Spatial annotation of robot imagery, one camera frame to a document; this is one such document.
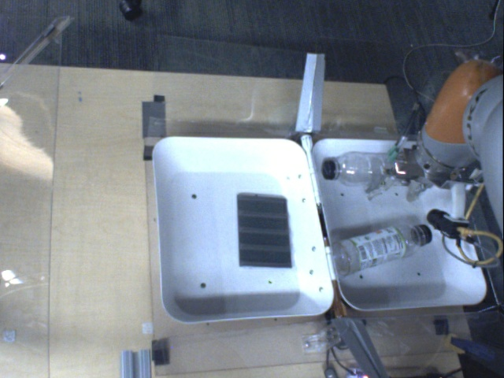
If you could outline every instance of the yellow cable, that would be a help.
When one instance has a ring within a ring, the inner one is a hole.
[[[480,197],[481,195],[481,192],[483,191],[483,188],[485,187],[485,184],[482,183],[479,187],[478,187],[478,190],[476,191],[476,194],[474,195],[474,199],[472,200],[471,202],[471,205],[469,206],[469,208],[467,209],[467,212],[465,213],[465,219],[468,220],[471,213],[473,212],[474,210],[474,206],[476,205],[476,202],[478,201],[478,198]]]
[[[487,236],[489,238],[492,238],[496,243],[497,243],[497,252],[495,253],[494,257],[486,259],[484,261],[475,261],[474,259],[469,258],[464,250],[461,248],[461,246],[458,247],[458,251],[460,252],[460,255],[468,262],[472,263],[474,266],[483,266],[483,265],[489,265],[494,261],[497,261],[502,255],[502,250],[504,249],[504,246],[502,245],[502,240],[493,232],[488,232],[488,231],[477,231],[477,230],[471,230],[468,228],[463,228],[459,227],[457,228],[457,231],[460,233],[460,236],[465,239],[468,236],[477,236],[477,235],[482,235],[482,236]]]

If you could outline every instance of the transparent plastic panel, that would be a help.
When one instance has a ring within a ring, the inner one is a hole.
[[[502,315],[498,311],[343,319],[343,324],[333,320],[234,325],[227,331],[224,326],[206,325],[199,333],[171,335],[158,342],[169,363],[157,364],[154,370],[156,376],[190,372],[213,376],[212,371],[269,367],[267,371],[274,376],[281,365],[311,365],[313,376],[323,376],[329,365],[338,376],[359,372],[360,376],[376,377],[363,367],[363,354],[376,352],[373,362],[386,374],[382,376],[444,376],[452,372],[462,378],[458,370],[467,362],[502,373]],[[361,338],[366,346],[345,342],[343,337],[349,339],[346,325],[364,328]]]
[[[244,76],[156,73],[166,135],[289,137],[294,133],[302,81]],[[395,119],[379,84],[324,83],[320,136],[393,138]]]
[[[40,36],[41,29],[31,34],[23,24],[21,30],[8,17],[0,16],[0,27],[8,36],[0,36],[0,376],[42,378],[49,375],[50,228],[61,45],[57,37]]]

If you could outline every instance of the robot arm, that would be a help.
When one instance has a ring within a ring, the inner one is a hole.
[[[467,172],[476,161],[502,232],[502,74],[481,60],[467,61],[450,75],[417,147],[399,153],[395,176],[450,187],[470,182]]]

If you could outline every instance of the water bottle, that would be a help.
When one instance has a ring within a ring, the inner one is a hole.
[[[332,259],[338,275],[346,276],[407,258],[431,241],[427,225],[399,224],[333,244]]]
[[[363,186],[369,193],[377,189],[387,176],[387,154],[351,151],[322,163],[322,176],[346,186]]]

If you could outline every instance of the cable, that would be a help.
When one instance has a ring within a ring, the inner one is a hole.
[[[387,85],[387,83],[390,81],[390,80],[402,80],[404,81],[404,83],[406,83],[406,79],[403,77],[403,76],[389,76],[387,77],[383,82],[382,84],[385,84]],[[413,92],[415,93],[416,95],[416,101],[417,101],[417,104],[420,106],[420,109],[422,111],[422,114],[424,115],[424,117],[427,116],[427,111],[425,110],[424,106],[422,105],[422,103],[420,102],[420,99],[418,98],[419,95],[420,95],[420,92],[413,89]]]
[[[494,309],[498,309],[500,306],[502,306],[502,304],[499,304],[499,305],[495,304],[494,306],[488,306],[487,308],[479,309],[478,313],[493,311]]]
[[[325,368],[326,369],[329,368],[329,352],[330,352],[329,349],[325,352]]]
[[[425,94],[422,94],[421,92],[415,90],[415,88],[413,87],[413,85],[408,80],[408,75],[406,73],[406,62],[408,61],[408,57],[412,54],[412,52],[414,52],[416,50],[419,50],[419,49],[423,49],[425,47],[474,47],[474,46],[484,45],[485,43],[490,42],[494,38],[495,31],[497,29],[497,13],[498,13],[498,8],[499,8],[499,6],[501,4],[501,1],[502,0],[498,0],[497,5],[495,6],[494,26],[493,26],[491,35],[488,38],[486,38],[483,42],[470,43],[470,44],[467,44],[467,45],[458,45],[458,44],[451,44],[451,43],[428,43],[426,45],[420,45],[420,46],[416,46],[416,47],[410,49],[408,51],[408,53],[406,54],[406,56],[404,57],[404,60],[402,61],[402,74],[404,75],[404,80],[406,81],[406,84],[408,84],[408,87],[411,88],[413,91],[416,91],[419,95],[421,95],[422,97],[426,98],[427,100],[429,100],[431,102],[434,102],[433,98],[431,98],[431,97],[429,97],[429,96],[427,96]]]
[[[460,252],[460,255],[468,262],[472,262],[473,266],[480,266],[480,265],[489,265],[493,261],[499,259],[502,255],[502,251],[504,249],[502,245],[502,240],[493,232],[488,232],[488,231],[478,231],[478,230],[471,230],[468,228],[463,228],[459,227],[457,228],[457,231],[460,233],[461,237],[463,239],[467,238],[468,236],[487,236],[488,238],[492,238],[496,243],[497,243],[497,252],[495,253],[494,257],[490,259],[486,259],[484,261],[474,261],[473,259],[469,258],[462,247],[460,245],[457,245],[458,251]]]
[[[471,202],[471,205],[469,206],[469,208],[467,209],[467,212],[465,212],[465,216],[464,218],[466,220],[469,219],[469,217],[471,217],[471,213],[473,212],[474,210],[474,206],[476,205],[476,202],[478,201],[478,198],[480,197],[481,195],[481,192],[483,191],[483,188],[485,187],[485,184],[482,183],[479,187],[478,187],[478,190],[476,191],[476,194],[474,195],[474,199],[472,200]]]
[[[458,261],[461,261],[462,263],[465,263],[466,265],[470,265],[470,266],[473,266],[474,265],[474,262],[473,261],[466,261],[465,259],[463,258],[460,258],[459,256],[457,256],[456,254],[454,254],[451,250],[448,249],[448,246],[447,246],[447,242],[445,240],[445,237],[444,235],[441,235],[441,243],[443,244],[443,248],[444,250],[449,254],[451,255],[453,258],[457,259]],[[474,244],[474,246],[480,248],[483,252],[486,252],[487,254],[490,254],[492,255],[492,253],[487,249],[487,248],[483,248],[481,245],[476,245]],[[498,259],[495,259],[495,263],[493,264],[489,264],[489,265],[479,265],[480,268],[482,269],[492,269],[492,268],[497,268],[497,267],[500,267],[500,261],[498,261]]]
[[[331,351],[332,353],[332,356],[334,357],[334,361],[336,361],[336,363],[342,368],[344,369],[346,372],[348,372],[349,374],[352,374],[354,375],[354,371],[352,371],[351,369],[345,367],[343,364],[341,364],[341,362],[338,360],[338,358],[336,357],[336,352],[334,351],[334,347],[331,347],[330,350],[328,350],[328,355],[329,355],[329,351]]]
[[[449,373],[442,375],[440,378],[450,378],[450,376],[453,376],[460,371],[462,371],[462,368],[454,369],[453,371],[450,371]]]

